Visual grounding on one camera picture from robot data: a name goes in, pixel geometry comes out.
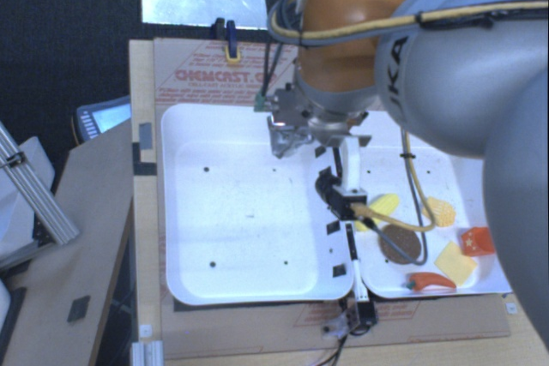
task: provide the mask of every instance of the yellow food item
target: yellow food item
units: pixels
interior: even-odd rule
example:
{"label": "yellow food item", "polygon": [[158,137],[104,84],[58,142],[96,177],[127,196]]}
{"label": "yellow food item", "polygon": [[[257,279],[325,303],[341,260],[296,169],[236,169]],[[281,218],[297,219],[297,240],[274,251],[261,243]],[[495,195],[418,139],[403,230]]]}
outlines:
{"label": "yellow food item", "polygon": [[[455,209],[447,201],[439,200],[435,197],[429,197],[427,199],[427,203],[429,204],[432,212],[435,214],[435,224],[438,227],[448,227],[449,225],[453,225],[455,223]],[[425,206],[423,206],[421,213],[423,213],[427,218],[429,217],[429,213],[425,209]]]}
{"label": "yellow food item", "polygon": [[[398,208],[399,203],[400,199],[398,198],[397,194],[385,194],[376,199],[374,202],[372,202],[372,204],[368,206],[372,211],[376,211],[377,213],[382,213],[383,215],[391,215],[395,211],[395,209]],[[381,222],[380,219],[373,220],[376,225]],[[370,230],[360,221],[355,221],[354,227],[358,232],[367,232],[368,230]]]}
{"label": "yellow food item", "polygon": [[462,254],[460,246],[453,241],[444,248],[435,265],[458,286],[463,285],[477,267],[475,260]]}

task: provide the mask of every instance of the orange toy food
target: orange toy food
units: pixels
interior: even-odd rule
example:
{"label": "orange toy food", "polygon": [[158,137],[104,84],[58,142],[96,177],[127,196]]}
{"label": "orange toy food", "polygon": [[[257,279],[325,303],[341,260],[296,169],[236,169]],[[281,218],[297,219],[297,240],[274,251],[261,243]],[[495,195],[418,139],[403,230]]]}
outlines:
{"label": "orange toy food", "polygon": [[441,285],[442,287],[455,288],[455,284],[438,273],[418,272],[410,276],[406,287],[410,290],[421,291],[429,285]]}
{"label": "orange toy food", "polygon": [[463,254],[482,256],[495,253],[490,231],[487,227],[474,227],[462,235]]}

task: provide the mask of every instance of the brown disk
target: brown disk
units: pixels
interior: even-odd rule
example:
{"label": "brown disk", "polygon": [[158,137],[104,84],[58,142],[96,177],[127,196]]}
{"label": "brown disk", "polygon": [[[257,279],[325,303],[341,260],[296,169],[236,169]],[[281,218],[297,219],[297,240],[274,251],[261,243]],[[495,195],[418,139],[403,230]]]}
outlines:
{"label": "brown disk", "polygon": [[[393,243],[404,250],[410,258],[418,259],[421,253],[421,243],[415,232],[402,229],[397,225],[387,225],[382,229],[383,233],[387,235]],[[390,247],[385,240],[379,238],[379,245],[381,251],[389,261],[393,261],[395,264],[409,264],[398,252]]]}

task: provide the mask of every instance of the wire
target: wire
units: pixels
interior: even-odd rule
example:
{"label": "wire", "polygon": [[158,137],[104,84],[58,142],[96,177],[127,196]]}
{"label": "wire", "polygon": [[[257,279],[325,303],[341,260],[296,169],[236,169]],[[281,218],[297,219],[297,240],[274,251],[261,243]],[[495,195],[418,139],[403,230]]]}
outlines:
{"label": "wire", "polygon": [[115,355],[112,357],[111,361],[109,362],[109,366],[114,366],[115,364],[118,363],[118,360],[120,360],[122,355],[124,355],[125,352],[128,350],[130,342],[131,342],[131,330],[127,332],[123,342],[120,344]]}
{"label": "wire", "polygon": [[116,313],[118,313],[120,311],[120,309],[122,309],[122,307],[126,304],[126,302],[128,301],[128,299],[130,299],[131,297],[133,297],[134,293],[136,292],[136,285],[134,284],[131,288],[130,288],[130,291],[128,291],[128,293],[126,293],[126,295],[120,300],[118,301],[118,305],[113,305],[115,308],[114,310],[112,311],[112,314],[115,315]]}
{"label": "wire", "polygon": [[261,95],[263,97],[267,95],[268,85],[270,84],[271,80],[273,79],[273,75],[275,74],[276,65],[278,64],[281,58],[283,46],[284,46],[283,43],[279,43],[276,46],[276,50],[274,51],[274,56],[273,56],[273,63],[269,67],[268,58],[271,50],[271,42],[268,41],[267,44],[265,45],[265,58],[263,63],[263,84],[261,87]]}
{"label": "wire", "polygon": [[374,211],[373,209],[366,206],[364,203],[352,203],[351,209],[353,210],[354,214],[357,217],[363,217],[363,218],[374,218],[374,219],[380,219],[382,221],[385,221],[386,223],[389,223],[391,225],[397,225],[401,227],[402,229],[407,229],[408,231],[414,231],[414,232],[428,232],[432,231],[435,228],[435,221],[431,217],[431,223],[429,225],[410,225],[409,223],[404,223],[400,221],[399,219],[394,219],[393,217],[390,217],[388,215],[383,215],[382,213],[378,213]]}
{"label": "wire", "polygon": [[508,10],[547,9],[547,0],[509,1],[499,3],[483,3],[451,9],[437,9],[418,13],[417,15],[403,15],[375,21],[363,21],[354,25],[329,29],[325,31],[300,32],[279,25],[278,17],[281,11],[280,0],[268,14],[268,31],[277,40],[290,45],[324,46],[344,43],[355,39],[377,37],[385,33],[393,33],[409,27],[417,27],[430,22],[448,19],[459,19],[483,13]]}
{"label": "wire", "polygon": [[76,135],[75,118],[74,117],[72,117],[70,119],[70,129],[72,131],[72,137],[75,140],[75,144],[78,147],[80,145],[80,142],[78,141],[78,136]]}
{"label": "wire", "polygon": [[[277,15],[281,18],[281,25],[284,28],[298,31],[299,28],[297,25],[300,21],[297,19],[301,17],[301,14],[295,12],[296,2],[297,0],[279,0],[277,3]],[[289,13],[293,13],[293,20],[288,17]]]}
{"label": "wire", "polygon": [[431,207],[429,206],[429,203],[427,202],[427,198],[425,197],[425,194],[423,193],[423,190],[421,188],[421,184],[419,183],[418,174],[415,171],[415,167],[413,166],[413,161],[410,154],[410,136],[406,131],[402,132],[402,144],[404,148],[403,157],[406,160],[407,171],[409,171],[410,175],[412,176],[413,184],[418,191],[419,198],[421,199],[421,202],[423,203],[423,206],[427,211],[427,214],[429,219],[431,220],[431,223],[429,225],[410,225],[409,223],[404,223],[399,219],[394,219],[393,217],[390,217],[388,215],[383,215],[382,213],[378,213],[373,209],[371,209],[370,207],[366,206],[364,203],[352,203],[351,209],[354,211],[357,217],[380,219],[392,225],[397,225],[402,229],[407,229],[409,231],[414,231],[414,232],[432,231],[435,228],[435,225],[437,223],[436,216],[432,211]]}
{"label": "wire", "polygon": [[326,358],[326,360],[323,360],[322,362],[315,364],[315,366],[325,366],[326,364],[330,363],[332,360],[333,362],[331,363],[331,366],[335,366],[337,362],[339,362],[340,360],[340,355],[341,355],[341,352],[343,351],[343,346],[345,345],[346,341],[347,341],[347,336],[342,337],[335,352],[331,356]]}
{"label": "wire", "polygon": [[353,337],[362,337],[363,335],[370,332],[370,329],[371,329],[371,327],[368,327],[366,325],[358,325],[349,334],[351,334]]}
{"label": "wire", "polygon": [[[412,153],[410,152],[410,138],[407,133],[407,131],[404,131],[401,129],[401,143],[402,143],[402,149],[404,154],[402,157],[404,160],[404,165],[406,168],[406,176],[408,180],[408,185],[410,187],[410,191],[412,193],[413,198],[413,205],[415,207],[415,213],[419,222],[420,226],[423,226],[423,219],[421,217],[421,211],[419,209],[419,202],[418,202],[418,196],[416,194],[416,190],[418,192],[421,191],[421,187],[419,186],[419,180],[417,178],[417,174],[415,174],[415,168],[413,168],[413,162],[412,162]],[[425,204],[425,208],[427,208],[428,212],[431,212],[431,208],[429,207],[429,204]],[[431,216],[431,224],[435,224],[435,216],[432,214]],[[423,246],[423,258],[421,261],[416,261],[414,258],[412,258],[409,254],[407,254],[404,250],[402,250],[393,240],[391,240],[385,233],[383,233],[374,223],[374,221],[371,218],[365,218],[362,219],[362,222],[370,229],[372,229],[378,236],[380,236],[395,252],[397,252],[400,256],[402,256],[406,261],[408,261],[410,264],[414,264],[416,266],[423,266],[427,262],[427,259],[429,258],[429,251],[427,248],[427,238],[425,236],[425,232],[421,232],[421,244]]]}
{"label": "wire", "polygon": [[263,84],[261,86],[261,95],[264,97],[267,94],[268,89],[268,57],[271,52],[271,40],[269,39],[265,44],[265,56],[263,59]]}

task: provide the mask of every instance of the yellow cable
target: yellow cable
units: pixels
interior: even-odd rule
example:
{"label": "yellow cable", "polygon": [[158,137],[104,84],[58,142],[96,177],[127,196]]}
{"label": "yellow cable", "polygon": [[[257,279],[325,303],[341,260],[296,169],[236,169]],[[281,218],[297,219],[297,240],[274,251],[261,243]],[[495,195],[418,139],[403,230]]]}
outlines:
{"label": "yellow cable", "polygon": [[75,144],[78,147],[80,145],[80,142],[78,141],[78,136],[76,135],[75,118],[74,117],[72,117],[70,119],[70,127],[72,128],[72,136],[75,140]]}
{"label": "yellow cable", "polygon": [[[405,132],[405,144],[406,144],[406,151],[410,151],[410,136],[408,132]],[[368,218],[375,218],[380,219],[382,221],[385,221],[386,223],[390,223],[392,225],[397,225],[401,227],[402,229],[407,229],[409,231],[414,232],[428,232],[432,231],[435,228],[436,225],[436,217],[433,213],[431,207],[429,206],[429,203],[427,202],[427,199],[425,197],[425,194],[423,193],[423,189],[421,188],[421,185],[419,184],[418,175],[415,171],[415,167],[413,166],[412,158],[407,156],[405,158],[407,160],[408,165],[410,167],[410,174],[412,175],[413,184],[415,185],[415,188],[418,191],[419,198],[421,199],[421,202],[423,203],[423,206],[425,207],[425,210],[429,214],[429,219],[431,220],[431,223],[429,225],[410,225],[409,223],[404,223],[400,221],[399,219],[394,219],[393,217],[390,217],[388,215],[383,215],[382,213],[378,213],[372,209],[370,209],[368,206],[366,206],[364,203],[353,203],[351,204],[351,209],[353,210],[354,214],[357,217],[368,217]]]}
{"label": "yellow cable", "polygon": [[[549,1],[547,0],[535,0],[525,2],[502,2],[502,3],[487,3],[482,5],[469,5],[459,8],[450,9],[437,9],[434,11],[427,11],[419,14],[419,21],[427,23],[430,21],[437,21],[442,19],[455,19],[460,17],[467,17],[468,15],[477,15],[480,13],[490,11],[502,11],[512,9],[541,9],[549,8]],[[387,29],[391,27],[400,27],[406,25],[417,24],[418,20],[416,15],[402,15],[399,17],[390,17],[389,19],[381,19],[374,21],[363,21],[354,25],[346,27],[338,27],[336,29],[329,29],[326,31],[305,31],[301,34],[297,31],[285,29],[278,26],[276,22],[276,12],[271,17],[271,27],[274,32],[282,37],[288,37],[291,39],[333,39],[337,37],[343,37],[354,33],[362,33],[366,31],[376,31],[378,29]]]}

